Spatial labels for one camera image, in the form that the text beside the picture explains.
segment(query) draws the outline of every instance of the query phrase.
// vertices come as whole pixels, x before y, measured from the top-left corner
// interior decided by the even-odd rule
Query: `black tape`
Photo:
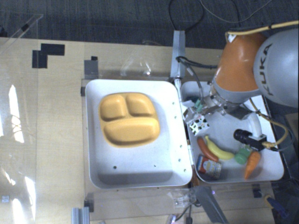
[[[64,56],[65,45],[42,43],[41,50],[32,51],[32,68],[48,68],[48,55]]]
[[[42,52],[50,56],[64,56],[64,45],[42,43]]]
[[[48,68],[48,56],[40,50],[33,50],[32,68]]]

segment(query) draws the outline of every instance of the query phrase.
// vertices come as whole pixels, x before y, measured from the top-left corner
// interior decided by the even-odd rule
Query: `white tray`
[[[206,82],[201,83],[204,96],[209,94],[210,86]],[[198,95],[199,88],[196,82],[186,82],[182,85],[182,96],[183,99],[190,96]],[[266,114],[266,109],[263,103],[262,96],[253,97],[253,101],[256,106],[261,110],[262,113]],[[245,105],[253,110],[250,102],[246,102]],[[236,129],[247,130],[251,133],[258,131],[259,127],[254,125],[254,122],[246,119],[239,120],[231,115],[222,116],[218,112],[213,115],[206,115],[210,128],[206,129],[196,136],[193,135],[189,129],[190,142],[192,146],[193,158],[196,163],[198,156],[202,154],[197,144],[197,138],[199,136],[209,135],[209,137],[222,149],[236,153],[241,143],[236,141],[233,137],[233,133]],[[265,119],[258,117],[262,133],[267,135],[267,140],[274,142],[274,134],[270,123]],[[222,169],[219,180],[213,180],[208,178],[206,175],[198,174],[198,176],[211,183],[232,183],[232,182],[262,182],[262,181],[273,181],[280,179],[284,174],[284,166],[280,157],[279,152],[273,152],[268,149],[261,151],[261,160],[248,180],[244,179],[244,171],[246,165],[238,164],[234,159],[228,161],[221,161]]]
[[[160,135],[150,144],[117,148],[101,132],[100,101],[109,94],[140,92],[152,101]],[[90,179],[100,189],[183,186],[191,162],[176,88],[164,81],[93,80],[85,90]]]

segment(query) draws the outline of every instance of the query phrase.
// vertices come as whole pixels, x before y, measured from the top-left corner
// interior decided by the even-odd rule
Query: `toy carrot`
[[[246,169],[245,169],[245,175],[244,175],[245,179],[249,178],[249,176],[251,175],[253,170],[258,165],[260,159],[261,159],[261,155],[259,152],[254,151],[249,155],[248,160],[247,160]]]

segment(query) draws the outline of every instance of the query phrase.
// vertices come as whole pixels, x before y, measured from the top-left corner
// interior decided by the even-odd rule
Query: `yellow cable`
[[[282,141],[284,141],[286,139],[286,137],[288,136],[289,134],[289,130],[286,126],[284,126],[283,124],[280,124],[278,122],[275,122],[271,119],[269,119],[267,116],[265,116],[264,114],[262,114],[258,108],[256,107],[256,105],[253,103],[252,99],[250,98],[249,101],[251,102],[253,108],[256,110],[257,114],[259,116],[262,116],[265,120],[269,121],[270,123],[274,124],[274,125],[277,125],[279,127],[282,127],[284,130],[285,130],[285,134],[276,142],[274,143],[271,143],[271,142],[268,142],[268,141],[265,141],[262,143],[263,146],[265,146],[266,148],[271,148],[271,147],[275,147],[276,145],[280,144]]]
[[[228,31],[225,33],[226,37],[228,34],[231,35],[250,35],[250,34],[254,34],[254,33],[258,33],[258,32],[263,32],[266,30],[270,30],[270,29],[276,29],[276,28],[283,28],[283,27],[288,27],[288,26],[293,26],[293,25],[299,25],[299,21],[287,21],[287,22],[283,22],[283,23],[278,23],[278,24],[273,24],[271,26],[266,26],[266,27],[261,27],[261,28],[256,28],[253,30],[248,30],[248,31]]]

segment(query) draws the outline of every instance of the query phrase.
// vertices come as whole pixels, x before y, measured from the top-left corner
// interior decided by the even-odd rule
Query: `carrot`
[[[214,161],[214,162],[218,162],[219,158],[214,155],[206,146],[203,138],[198,138],[197,139],[197,144],[199,146],[199,148],[201,149],[202,153],[205,155],[205,157],[207,157],[208,159]]]
[[[244,175],[245,179],[249,178],[249,176],[251,175],[253,170],[258,165],[260,159],[261,159],[261,155],[259,152],[254,151],[249,155],[247,164],[246,164],[246,169],[245,169],[245,175]]]

